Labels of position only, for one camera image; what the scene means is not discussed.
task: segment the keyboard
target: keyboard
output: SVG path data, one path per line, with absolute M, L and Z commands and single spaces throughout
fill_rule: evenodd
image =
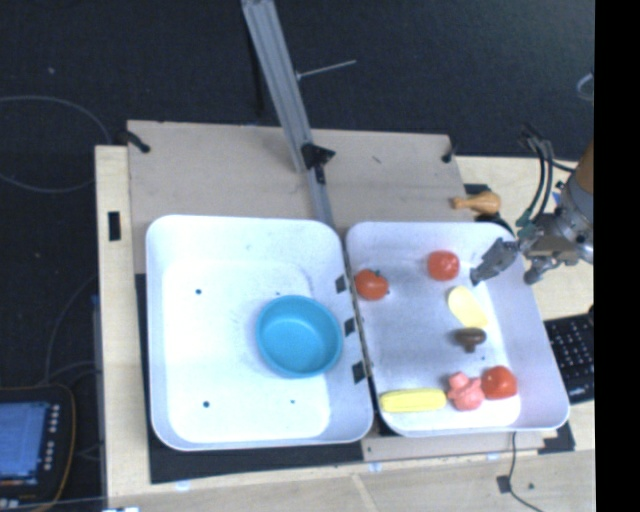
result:
M 544 322 L 569 403 L 595 398 L 593 307 L 588 313 Z

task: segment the wooden table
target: wooden table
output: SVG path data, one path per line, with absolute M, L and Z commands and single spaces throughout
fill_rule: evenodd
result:
M 363 440 L 362 462 L 151 484 L 134 275 L 144 272 L 146 226 L 164 213 L 310 218 L 306 179 L 288 162 L 278 128 L 131 122 L 152 148 L 96 148 L 103 342 L 106 487 L 110 506 L 149 510 L 519 510 L 496 477 L 510 464 L 510 436 Z M 449 200 L 464 183 L 488 184 L 511 225 L 530 201 L 537 160 L 457 157 L 445 136 L 314 131 L 336 151 L 327 166 L 336 229 L 361 220 L 471 221 Z M 114 232 L 113 223 L 119 227 Z M 593 268 L 550 271 L 534 285 L 544 319 L 593 304 Z M 555 432 L 518 434 L 516 492 L 543 509 L 595 508 L 594 403 L 571 408 L 576 451 L 538 456 Z

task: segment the bowl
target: bowl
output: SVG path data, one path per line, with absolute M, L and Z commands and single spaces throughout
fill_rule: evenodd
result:
M 284 377 L 313 377 L 333 367 L 342 352 L 342 330 L 318 301 L 285 295 L 269 302 L 256 323 L 258 349 Z

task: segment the red tomato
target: red tomato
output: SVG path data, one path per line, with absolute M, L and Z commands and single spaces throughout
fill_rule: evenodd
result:
M 379 300 L 389 291 L 389 282 L 380 272 L 364 269 L 356 274 L 356 291 L 361 297 L 369 300 Z
M 451 251 L 434 251 L 427 260 L 429 275 L 437 281 L 449 281 L 460 272 L 460 259 Z
M 506 366 L 494 366 L 482 374 L 482 391 L 490 400 L 509 398 L 518 392 L 518 380 Z

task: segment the white tray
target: white tray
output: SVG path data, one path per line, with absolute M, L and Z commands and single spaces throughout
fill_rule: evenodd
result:
M 359 440 L 373 404 L 342 246 L 316 221 L 171 215 L 146 237 L 151 418 L 177 450 Z M 272 299 L 304 295 L 345 326 L 327 373 L 276 375 L 254 325 Z
M 461 412 L 449 402 L 420 413 L 382 412 L 391 429 L 407 437 L 500 430 L 546 430 L 561 426 L 569 414 L 567 394 L 540 317 L 533 290 L 523 281 L 520 258 L 497 277 L 473 286 L 469 271 L 502 237 L 513 237 L 492 223 L 366 222 L 352 227 L 346 240 L 351 272 L 379 270 L 390 293 L 379 301 L 358 298 L 364 342 L 378 395 L 419 387 L 448 389 L 448 377 L 464 371 L 478 377 L 494 365 L 506 365 L 518 378 L 519 393 L 506 400 L 485 400 Z M 448 249 L 461 262 L 451 281 L 428 277 L 426 257 Z M 453 340 L 463 327 L 448 308 L 447 292 L 469 288 L 489 319 L 488 338 L 467 353 Z

